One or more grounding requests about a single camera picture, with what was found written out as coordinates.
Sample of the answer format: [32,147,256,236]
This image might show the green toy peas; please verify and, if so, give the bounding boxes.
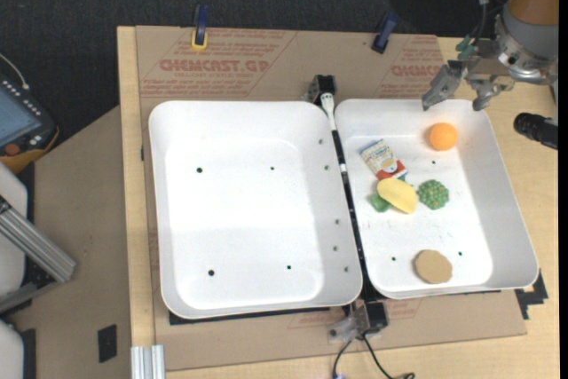
[416,178,451,211]

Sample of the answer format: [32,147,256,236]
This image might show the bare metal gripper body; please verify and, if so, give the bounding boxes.
[461,37,559,92]

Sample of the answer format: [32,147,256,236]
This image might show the white and red carton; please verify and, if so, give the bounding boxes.
[359,138,408,182]

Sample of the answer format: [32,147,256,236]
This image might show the white plastic tray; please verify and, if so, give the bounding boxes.
[333,97,540,301]
[147,99,365,320]

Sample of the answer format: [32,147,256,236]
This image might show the tan round biscuit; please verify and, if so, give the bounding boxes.
[414,249,454,286]

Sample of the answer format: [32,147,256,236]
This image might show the yellow toy chip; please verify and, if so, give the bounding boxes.
[375,177,419,216]

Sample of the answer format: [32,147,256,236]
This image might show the green toy pepper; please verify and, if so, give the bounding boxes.
[370,192,392,214]

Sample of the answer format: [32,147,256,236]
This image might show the thin black and white rod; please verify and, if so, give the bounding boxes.
[319,91,370,303]

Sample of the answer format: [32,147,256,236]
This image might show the orange ball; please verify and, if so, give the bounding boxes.
[428,122,459,153]

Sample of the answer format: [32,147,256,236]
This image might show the brown cardboard board red print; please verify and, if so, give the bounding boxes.
[134,25,529,372]

